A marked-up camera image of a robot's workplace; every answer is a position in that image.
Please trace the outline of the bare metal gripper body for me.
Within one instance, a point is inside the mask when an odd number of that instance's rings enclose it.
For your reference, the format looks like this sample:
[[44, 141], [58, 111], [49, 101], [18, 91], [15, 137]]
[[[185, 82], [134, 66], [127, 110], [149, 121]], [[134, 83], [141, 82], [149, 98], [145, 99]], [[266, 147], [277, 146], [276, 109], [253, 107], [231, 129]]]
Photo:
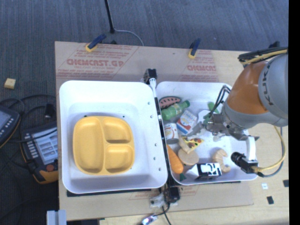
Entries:
[[244, 113], [208, 113], [206, 115], [206, 130], [213, 135], [219, 133], [232, 136], [238, 141], [245, 141], [249, 135], [245, 131], [259, 122], [258, 115]]

